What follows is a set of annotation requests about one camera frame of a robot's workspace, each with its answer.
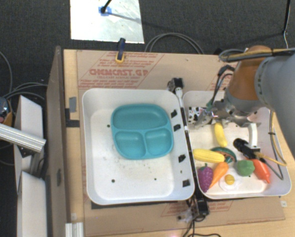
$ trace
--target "yellow corn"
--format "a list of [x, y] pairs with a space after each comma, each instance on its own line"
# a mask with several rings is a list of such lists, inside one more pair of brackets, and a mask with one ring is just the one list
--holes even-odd
[[219, 163], [225, 160], [224, 155], [218, 152], [208, 150], [208, 149], [194, 149], [193, 157], [196, 160], [211, 162], [211, 163]]
[[218, 144], [225, 148], [227, 146], [227, 140], [224, 135], [223, 126], [221, 123], [217, 122], [214, 125], [214, 133]]

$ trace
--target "white plastic tub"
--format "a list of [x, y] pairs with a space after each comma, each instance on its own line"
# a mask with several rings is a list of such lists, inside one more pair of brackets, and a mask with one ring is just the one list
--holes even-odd
[[[127, 104], [155, 104], [168, 114], [172, 151], [159, 158], [132, 160], [116, 150], [111, 131], [113, 111]], [[166, 90], [94, 88], [82, 99], [86, 181], [89, 198], [101, 205], [185, 200], [194, 192], [190, 158], [177, 97]], [[177, 115], [171, 118], [176, 110]], [[179, 156], [185, 159], [179, 162]]]
[[[212, 98], [213, 92], [209, 91], [189, 91], [183, 97], [185, 112], [188, 118], [189, 107], [205, 107], [206, 103]], [[223, 98], [223, 93], [219, 92], [216, 99]], [[261, 148], [261, 152], [265, 155], [275, 158], [270, 137], [269, 137], [269, 110], [261, 108], [256, 115], [251, 115], [252, 122], [260, 122], [261, 125], [257, 127], [257, 146]], [[192, 149], [202, 148], [211, 149], [219, 146], [214, 135], [213, 125], [205, 125], [204, 127], [195, 128], [194, 125], [188, 124], [189, 136]], [[238, 127], [234, 123], [230, 123], [224, 129], [225, 137], [228, 141], [227, 148], [231, 149], [237, 156], [237, 160], [245, 159], [241, 152], [238, 152], [233, 146], [233, 141], [236, 138], [241, 138], [246, 141], [250, 139], [250, 133], [247, 128]], [[268, 163], [279, 172], [277, 164], [268, 160]], [[204, 162], [195, 160], [196, 168], [205, 165]], [[208, 163], [208, 166], [213, 169], [216, 163]], [[270, 171], [270, 184], [265, 181], [259, 180], [255, 174], [250, 177], [238, 177], [240, 185], [234, 187], [233, 190], [225, 191], [219, 184], [215, 184], [210, 188], [205, 195], [211, 199], [226, 199], [226, 198], [249, 198], [249, 197], [264, 197], [264, 196], [282, 196], [289, 193], [291, 189], [291, 180], [286, 167], [282, 167], [283, 180], [280, 180], [271, 170]], [[229, 170], [226, 174], [231, 173], [236, 175], [235, 163], [229, 164]]]

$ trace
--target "green plastic piece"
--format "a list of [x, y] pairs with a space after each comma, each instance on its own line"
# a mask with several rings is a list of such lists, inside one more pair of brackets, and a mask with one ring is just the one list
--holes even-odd
[[251, 160], [239, 160], [236, 166], [241, 176], [250, 176], [255, 170], [254, 163]]
[[226, 163], [231, 163], [233, 160], [232, 160], [232, 158], [230, 157], [230, 156], [227, 156], [226, 158], [225, 158], [225, 162]]

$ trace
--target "black carpet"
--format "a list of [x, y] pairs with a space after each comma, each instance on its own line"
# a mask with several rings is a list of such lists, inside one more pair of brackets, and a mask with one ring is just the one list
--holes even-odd
[[[286, 47], [281, 34], [287, 0], [139, 0], [147, 43], [161, 33], [193, 38], [205, 51], [243, 49], [254, 44]], [[291, 2], [287, 40], [295, 47], [295, 0]], [[0, 51], [13, 70], [13, 86], [47, 83], [55, 46], [63, 49], [115, 50], [111, 42], [70, 39], [69, 0], [0, 0]], [[127, 51], [143, 51], [127, 44]], [[184, 41], [164, 38], [154, 52], [194, 53]], [[9, 73], [0, 57], [0, 96], [8, 92]], [[0, 152], [12, 161], [11, 152]], [[16, 192], [13, 168], [0, 164], [0, 237], [16, 236]]]

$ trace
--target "orange carrot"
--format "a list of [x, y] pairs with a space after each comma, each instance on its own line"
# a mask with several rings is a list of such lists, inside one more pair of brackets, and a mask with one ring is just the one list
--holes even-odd
[[209, 188], [216, 184], [221, 179], [221, 177], [225, 175], [227, 170], [228, 164], [226, 162], [220, 162], [213, 171], [213, 179]]

